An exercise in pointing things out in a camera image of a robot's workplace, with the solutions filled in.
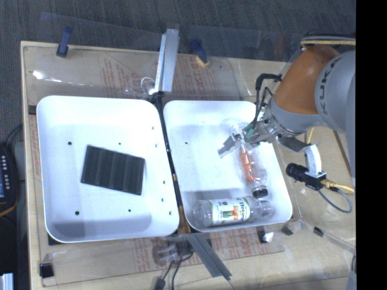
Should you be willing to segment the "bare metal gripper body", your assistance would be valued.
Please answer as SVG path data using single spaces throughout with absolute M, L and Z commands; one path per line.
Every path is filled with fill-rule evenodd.
M 244 141 L 251 146 L 258 146 L 263 142 L 272 143 L 281 133 L 282 129 L 267 119 L 253 120 L 242 129 Z

